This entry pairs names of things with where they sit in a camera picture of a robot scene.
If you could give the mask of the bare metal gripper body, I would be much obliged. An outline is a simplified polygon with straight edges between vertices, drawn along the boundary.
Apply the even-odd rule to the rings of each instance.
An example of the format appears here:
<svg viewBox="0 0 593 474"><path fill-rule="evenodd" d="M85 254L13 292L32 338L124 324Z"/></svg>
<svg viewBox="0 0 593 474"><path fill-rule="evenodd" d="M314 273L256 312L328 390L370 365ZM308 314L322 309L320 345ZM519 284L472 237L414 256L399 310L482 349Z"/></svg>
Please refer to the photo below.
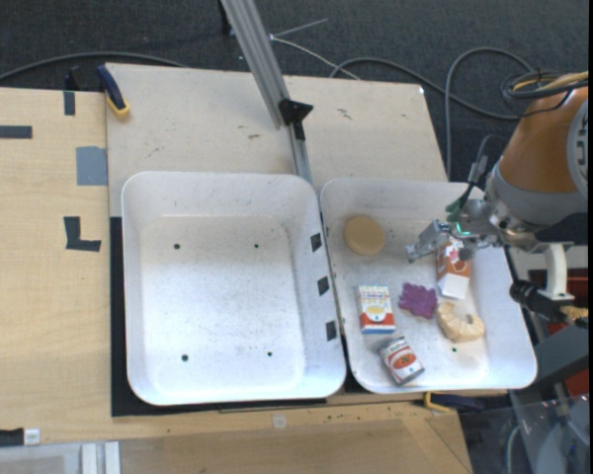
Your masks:
<svg viewBox="0 0 593 474"><path fill-rule="evenodd" d="M446 207L446 213L450 234L469 252L506 246L533 252L542 244L536 236L538 227L513 217L501 201L458 198Z"/></svg>

